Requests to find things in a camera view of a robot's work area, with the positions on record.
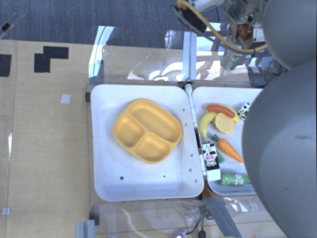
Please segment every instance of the wooden table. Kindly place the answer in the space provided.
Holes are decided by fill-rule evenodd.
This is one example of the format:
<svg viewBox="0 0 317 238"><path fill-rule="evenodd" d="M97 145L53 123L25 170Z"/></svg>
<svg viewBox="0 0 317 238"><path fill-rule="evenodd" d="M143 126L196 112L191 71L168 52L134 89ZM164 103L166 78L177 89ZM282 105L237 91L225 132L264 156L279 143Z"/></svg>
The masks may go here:
<svg viewBox="0 0 317 238"><path fill-rule="evenodd" d="M51 59L50 73L35 73L34 54L43 53L44 46L69 47L69 57ZM91 45L1 41L0 54L12 54L11 66L16 65L16 74L13 70L10 77L0 77L0 100L14 101L14 104L6 104L14 107L6 116L0 113L0 119L13 121L5 132L7 135L13 128L10 163L0 164L1 170L10 166L9 177L0 174L1 182L8 183L8 197L6 193L0 194L0 203L6 205L7 201L11 209L7 219L0 217L0 238L75 237L76 221L88 219L90 183L85 93L92 49ZM13 80L16 80L15 93L8 87L14 85ZM69 104L61 103L63 95L70 95ZM257 204L257 211L232 212L243 237L285 237L260 202ZM130 223L139 234L131 236L131 232L121 232L115 234L116 237L159 238L172 233L174 227L158 231L144 227L144 216L151 211L144 203L142 210L131 213ZM172 220L175 212L170 209L164 214ZM118 225L127 221L127 216L122 214L110 214L109 218L112 217ZM205 221L205 230L207 237L223 237L214 221ZM106 238L108 234L96 237Z"/></svg>

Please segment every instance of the cable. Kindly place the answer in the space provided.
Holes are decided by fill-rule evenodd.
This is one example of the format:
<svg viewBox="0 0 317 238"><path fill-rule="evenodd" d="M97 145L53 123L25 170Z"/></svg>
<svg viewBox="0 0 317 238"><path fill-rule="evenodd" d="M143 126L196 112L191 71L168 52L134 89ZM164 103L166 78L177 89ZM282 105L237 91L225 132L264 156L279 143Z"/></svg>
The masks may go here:
<svg viewBox="0 0 317 238"><path fill-rule="evenodd" d="M199 231L198 238L206 238L206 232L204 230Z"/></svg>
<svg viewBox="0 0 317 238"><path fill-rule="evenodd" d="M217 9L217 7L219 7L219 6L220 6L220 4L218 4L218 5L214 6L214 7L211 7L209 9L203 10L202 12L207 12L207 11L210 11L210 10L213 10L213 9Z"/></svg>
<svg viewBox="0 0 317 238"><path fill-rule="evenodd" d="M196 228L197 228L198 225L199 225L199 222L200 222L204 217L205 217L205 216L201 217L201 218L197 221L197 223L195 224L193 230L191 230L190 232L187 232L186 235L191 235L191 234L196 230Z"/></svg>
<svg viewBox="0 0 317 238"><path fill-rule="evenodd" d="M234 49L235 51L239 51L242 52L244 54L249 54L249 55L254 55L255 52L263 50L266 48L266 44L261 45L255 49L240 49L235 47L234 45L232 45L231 43L227 42L211 25L210 23L206 20L206 18L199 13L191 4L189 4L187 1L185 0L177 0L176 3L177 7L182 9L182 10L186 10L189 9L190 11L192 11L212 32L213 34L220 39L227 47L230 47L232 49Z"/></svg>
<svg viewBox="0 0 317 238"><path fill-rule="evenodd" d="M184 17L183 15L178 12L174 6L171 6L172 10L174 11L174 13L176 14L176 16L178 17L178 19L185 25L187 26L191 31L193 31L194 33L196 33L198 36L202 36L204 38L206 38L207 40L211 41L211 42L214 42L214 43L217 43L219 44L219 46L223 47L224 49L227 49L227 50L231 50L237 54L242 54L242 55L245 55L246 53L245 52L241 52L240 49L239 50L236 50L236 49L233 49L229 46L226 46L225 44L223 44L220 40L217 40L217 39L212 39L210 38L209 36L207 36L205 33L199 31L196 27L194 27L191 23L189 23Z"/></svg>
<svg viewBox="0 0 317 238"><path fill-rule="evenodd" d="M204 218L202 219L202 231L204 230Z"/></svg>

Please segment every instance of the plastic toy food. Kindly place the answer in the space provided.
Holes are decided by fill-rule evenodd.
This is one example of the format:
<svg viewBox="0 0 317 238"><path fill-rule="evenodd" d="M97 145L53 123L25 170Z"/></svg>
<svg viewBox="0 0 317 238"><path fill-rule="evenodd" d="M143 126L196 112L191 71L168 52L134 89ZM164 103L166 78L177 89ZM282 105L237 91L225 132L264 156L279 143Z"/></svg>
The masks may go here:
<svg viewBox="0 0 317 238"><path fill-rule="evenodd" d="M221 173L221 180L219 180L220 185L241 186L246 183L251 183L250 179L239 173Z"/></svg>
<svg viewBox="0 0 317 238"><path fill-rule="evenodd" d="M220 106L223 106L223 107L226 107L228 108L229 110L231 110L233 113L234 113L234 118L233 118L233 121L235 123L238 123L239 122L239 116L238 116L238 113L234 111L234 109L232 109L231 107L228 107L227 105L224 105L224 104L218 104Z"/></svg>
<svg viewBox="0 0 317 238"><path fill-rule="evenodd" d="M138 159L155 164L164 160L182 136L180 122L146 99L128 105L113 127L116 141Z"/></svg>
<svg viewBox="0 0 317 238"><path fill-rule="evenodd" d="M218 152L218 150L216 149L216 153L217 153L217 155L218 155L218 161L219 161L219 163L222 163L222 162L224 162L224 158L223 158L223 156Z"/></svg>
<svg viewBox="0 0 317 238"><path fill-rule="evenodd" d="M214 120L214 125L218 130L223 133L230 134L234 129L234 122L232 118L224 115L223 113L218 113Z"/></svg>
<svg viewBox="0 0 317 238"><path fill-rule="evenodd" d="M207 127L209 123L216 117L216 112L207 112L205 113L198 123L199 133L204 137L204 140L207 140Z"/></svg>
<svg viewBox="0 0 317 238"><path fill-rule="evenodd" d="M232 112L227 107L224 107L224 106L221 106L221 105L208 105L207 106L207 111L208 112L222 113L222 114L226 115L229 118L234 118L234 116L235 116L234 112Z"/></svg>
<svg viewBox="0 0 317 238"><path fill-rule="evenodd" d="M244 163L244 160L240 156L240 154L233 148L233 146L224 138L219 139L217 135L213 135L212 139L217 142L217 147L220 151L230 156L231 158Z"/></svg>
<svg viewBox="0 0 317 238"><path fill-rule="evenodd" d="M247 114L249 112L249 108L250 108L250 103L247 102L246 104L244 104L240 110L238 111L238 116L239 118L244 121L247 117Z"/></svg>
<svg viewBox="0 0 317 238"><path fill-rule="evenodd" d="M220 180L221 173L219 159L217 156L217 149L214 145L214 142L202 144L201 147L202 155L205 161L207 180Z"/></svg>

